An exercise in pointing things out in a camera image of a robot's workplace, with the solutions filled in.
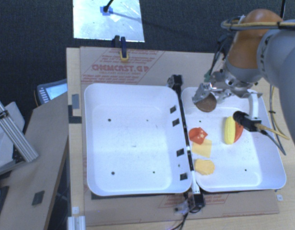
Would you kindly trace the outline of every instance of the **cardboard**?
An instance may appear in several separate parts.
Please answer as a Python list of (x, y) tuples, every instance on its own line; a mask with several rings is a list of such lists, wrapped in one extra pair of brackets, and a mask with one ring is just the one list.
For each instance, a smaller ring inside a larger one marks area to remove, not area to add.
[[(117, 84), (166, 85), (172, 74), (181, 74), (182, 88), (198, 86), (210, 67), (213, 54), (167, 52), (129, 49), (129, 61), (121, 62), (119, 49), (80, 48), (80, 61), (76, 56), (68, 64), (68, 79), (80, 77), (81, 95), (94, 82)], [(74, 69), (80, 67), (80, 76)], [(84, 215), (87, 226), (181, 220), (182, 214), (174, 209), (183, 202), (183, 194), (141, 195), (130, 197), (98, 197), (91, 194), (86, 182), (85, 114), (82, 112), (83, 137), (83, 191)], [(279, 213), (274, 191), (205, 194), (206, 206), (189, 219), (219, 218)]]

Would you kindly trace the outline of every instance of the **empty white tray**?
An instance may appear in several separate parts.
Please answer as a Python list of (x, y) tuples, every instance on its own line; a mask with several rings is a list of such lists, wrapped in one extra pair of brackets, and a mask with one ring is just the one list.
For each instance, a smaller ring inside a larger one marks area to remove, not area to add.
[(84, 93), (87, 181), (100, 196), (182, 193), (191, 174), (177, 94), (96, 83)]
[[(196, 108), (192, 102), (197, 88), (186, 88), (182, 92), (188, 131), (201, 127), (212, 141), (210, 158), (192, 153), (193, 160), (210, 159), (215, 164), (211, 175), (195, 173), (199, 186), (208, 192), (279, 189), (286, 183), (281, 157), (277, 146), (258, 132), (243, 131), (240, 139), (232, 144), (224, 143), (224, 123), (235, 111), (249, 113), (248, 99), (236, 96), (226, 98), (210, 113)], [(259, 117), (262, 124), (270, 127), (267, 111), (259, 98)]]

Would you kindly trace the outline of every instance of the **metal plate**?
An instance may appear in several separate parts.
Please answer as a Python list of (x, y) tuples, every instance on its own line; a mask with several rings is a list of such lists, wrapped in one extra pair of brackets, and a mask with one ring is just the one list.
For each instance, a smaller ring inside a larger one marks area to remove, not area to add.
[(74, 38), (112, 40), (124, 36), (128, 42), (144, 42), (139, 0), (73, 0)]

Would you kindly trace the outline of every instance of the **wooden table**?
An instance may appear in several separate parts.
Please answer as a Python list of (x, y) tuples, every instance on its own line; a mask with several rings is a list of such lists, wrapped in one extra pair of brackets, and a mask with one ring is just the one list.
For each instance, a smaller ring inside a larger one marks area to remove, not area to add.
[[(80, 92), (80, 50), (78, 48), (67, 49), (68, 63), (68, 103), (72, 104), (72, 95)], [(200, 73), (204, 74), (210, 67), (212, 57), (210, 54), (200, 54), (200, 57), (206, 57), (205, 66), (200, 66)], [(262, 92), (265, 104), (269, 105), (269, 84), (265, 80), (255, 86), (254, 90)], [(285, 124), (281, 107), (279, 104), (278, 91), (275, 91), (273, 98), (273, 109), (276, 111), (277, 123), (280, 124), (284, 133), (289, 134)], [(81, 106), (78, 109), (73, 109), (73, 116), (81, 116)], [(84, 213), (83, 199), (83, 163), (82, 163), (82, 133), (81, 125), (69, 125), (69, 148), (70, 148), (70, 176), (71, 176), (71, 206), (77, 206), (78, 212), (73, 212), (73, 216), (80, 216)], [(283, 197), (282, 201), (278, 202), (279, 214), (246, 216), (246, 217), (229, 217), (229, 218), (210, 218), (187, 220), (184, 228), (190, 229), (295, 229), (295, 146), (292, 140), (282, 140), (282, 144), (286, 150), (287, 156), (281, 154), (283, 165), (285, 168), (287, 182), (286, 185), (276, 192), (277, 195)], [(124, 225), (110, 225), (87, 227), (88, 230), (150, 230), (150, 229), (171, 229), (178, 222), (165, 221), (153, 223), (138, 223)]]

